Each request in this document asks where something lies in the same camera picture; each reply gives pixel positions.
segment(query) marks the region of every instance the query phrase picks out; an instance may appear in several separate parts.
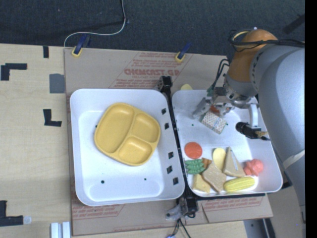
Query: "white tray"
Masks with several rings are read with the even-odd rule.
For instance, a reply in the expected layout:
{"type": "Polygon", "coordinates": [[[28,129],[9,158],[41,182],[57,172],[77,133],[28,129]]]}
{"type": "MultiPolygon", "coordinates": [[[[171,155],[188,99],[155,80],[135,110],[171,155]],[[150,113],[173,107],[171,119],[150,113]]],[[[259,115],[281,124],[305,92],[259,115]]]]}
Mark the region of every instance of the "white tray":
{"type": "MultiPolygon", "coordinates": [[[[172,102],[183,159],[185,161],[190,160],[184,153],[184,147],[188,142],[195,141],[201,145],[203,149],[202,157],[204,158],[212,160],[213,149],[217,147],[226,149],[230,146],[240,163],[251,159],[260,159],[264,164],[264,170],[260,173],[259,177],[254,177],[256,184],[253,187],[238,193],[229,194],[225,191],[217,193],[214,190],[211,190],[210,193],[205,193],[193,189],[192,191],[201,197],[214,197],[267,193],[280,190],[283,179],[271,142],[260,139],[249,139],[235,129],[236,123],[240,121],[250,122],[248,109],[235,108],[227,113],[224,119],[228,125],[221,134],[217,134],[197,119],[192,118],[193,111],[205,96],[205,90],[181,90],[173,95],[172,102]]],[[[261,112],[259,112],[259,126],[263,131],[266,131],[261,112]]],[[[190,188],[192,188],[193,175],[187,174],[187,181],[190,188]]]]}
{"type": "Polygon", "coordinates": [[[180,197],[185,184],[167,101],[162,93],[135,89],[80,89],[71,95],[70,109],[75,188],[82,203],[99,206],[180,197]],[[96,125],[106,109],[117,102],[141,109],[160,124],[158,146],[141,166],[120,163],[95,146],[96,125]]]}

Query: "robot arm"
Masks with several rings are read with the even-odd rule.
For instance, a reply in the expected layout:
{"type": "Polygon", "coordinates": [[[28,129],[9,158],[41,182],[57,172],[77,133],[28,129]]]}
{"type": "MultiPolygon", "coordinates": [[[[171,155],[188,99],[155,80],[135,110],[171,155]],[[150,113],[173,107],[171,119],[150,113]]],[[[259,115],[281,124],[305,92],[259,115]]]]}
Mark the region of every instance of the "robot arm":
{"type": "MultiPolygon", "coordinates": [[[[258,95],[259,107],[276,156],[293,184],[305,214],[305,47],[296,41],[279,41],[256,29],[230,39],[236,48],[223,87],[209,89],[194,117],[209,110],[224,116],[231,109],[250,108],[258,95]],[[244,34],[241,42],[235,39],[244,34]]],[[[236,127],[242,133],[242,125],[236,127]]]]}

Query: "toy food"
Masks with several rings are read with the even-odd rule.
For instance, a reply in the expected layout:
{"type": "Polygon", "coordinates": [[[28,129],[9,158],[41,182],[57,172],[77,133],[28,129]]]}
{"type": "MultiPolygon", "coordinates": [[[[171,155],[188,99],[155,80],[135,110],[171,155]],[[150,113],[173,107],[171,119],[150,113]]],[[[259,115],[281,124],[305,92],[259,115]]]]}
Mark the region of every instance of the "toy food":
{"type": "Polygon", "coordinates": [[[203,149],[198,143],[189,142],[185,145],[185,154],[191,159],[198,159],[203,154],[203,149]]]}
{"type": "Polygon", "coordinates": [[[206,159],[206,158],[202,158],[202,160],[203,160],[203,164],[204,164],[204,168],[205,168],[205,169],[206,169],[206,168],[209,166],[209,164],[212,162],[211,160],[206,159]]]}
{"type": "Polygon", "coordinates": [[[226,159],[222,171],[231,177],[243,177],[246,175],[230,147],[227,148],[226,159]]]}
{"type": "Polygon", "coordinates": [[[250,188],[255,184],[253,177],[239,177],[228,180],[224,183],[223,188],[227,192],[235,192],[238,190],[250,188]]]}
{"type": "Polygon", "coordinates": [[[223,170],[224,161],[226,159],[226,151],[223,148],[216,148],[212,153],[212,160],[220,170],[223,170]]]}
{"type": "Polygon", "coordinates": [[[200,174],[194,175],[193,189],[210,193],[210,184],[202,178],[200,174]]]}
{"type": "Polygon", "coordinates": [[[185,161],[185,166],[187,173],[191,175],[199,174],[205,170],[202,159],[185,161]]]}
{"type": "Polygon", "coordinates": [[[215,191],[221,192],[223,190],[223,184],[225,183],[227,176],[212,162],[208,168],[202,173],[203,178],[207,181],[215,191]]]}
{"type": "Polygon", "coordinates": [[[246,162],[244,167],[244,172],[249,176],[258,176],[260,172],[263,171],[263,162],[258,159],[253,159],[246,162]]]}
{"type": "Polygon", "coordinates": [[[227,125],[225,119],[215,115],[210,110],[205,114],[201,123],[218,134],[221,134],[224,127],[227,125]]]}

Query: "black tape mark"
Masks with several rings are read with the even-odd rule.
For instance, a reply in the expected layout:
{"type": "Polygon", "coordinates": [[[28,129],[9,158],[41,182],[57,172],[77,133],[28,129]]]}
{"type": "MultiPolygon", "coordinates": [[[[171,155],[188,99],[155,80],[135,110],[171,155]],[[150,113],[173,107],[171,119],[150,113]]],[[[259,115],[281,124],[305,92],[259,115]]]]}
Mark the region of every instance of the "black tape mark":
{"type": "Polygon", "coordinates": [[[61,121],[52,121],[52,110],[51,109],[43,109],[44,119],[46,126],[55,126],[61,127],[61,121]]]}
{"type": "Polygon", "coordinates": [[[6,63],[5,66],[8,67],[9,69],[23,69],[23,70],[26,70],[28,68],[28,64],[27,63],[6,63]]]}
{"type": "Polygon", "coordinates": [[[14,217],[6,216],[6,202],[5,200],[0,201],[0,227],[23,225],[22,215],[14,217]]]}
{"type": "Polygon", "coordinates": [[[305,14],[301,15],[299,18],[295,19],[292,23],[285,26],[283,31],[287,34],[293,32],[297,27],[305,22],[305,14]]]}
{"type": "Polygon", "coordinates": [[[1,65],[0,80],[8,81],[11,69],[26,70],[27,68],[27,63],[6,63],[5,65],[1,65]]]}
{"type": "Polygon", "coordinates": [[[65,78],[61,74],[50,74],[50,93],[64,93],[65,78]]]}
{"type": "Polygon", "coordinates": [[[49,48],[48,46],[43,46],[43,58],[49,58],[50,53],[49,53],[49,48]]]}
{"type": "Polygon", "coordinates": [[[10,76],[10,70],[5,65],[1,65],[1,81],[8,81],[10,76]]]}

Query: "small box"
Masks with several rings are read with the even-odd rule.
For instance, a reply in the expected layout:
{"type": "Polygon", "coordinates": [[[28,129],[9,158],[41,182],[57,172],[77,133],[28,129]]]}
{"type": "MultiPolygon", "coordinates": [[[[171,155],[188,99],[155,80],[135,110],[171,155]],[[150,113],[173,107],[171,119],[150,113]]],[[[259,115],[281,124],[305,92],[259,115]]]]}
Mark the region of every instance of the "small box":
{"type": "Polygon", "coordinates": [[[208,111],[204,115],[201,123],[218,134],[222,133],[224,127],[227,125],[225,119],[215,115],[211,111],[208,111]]]}

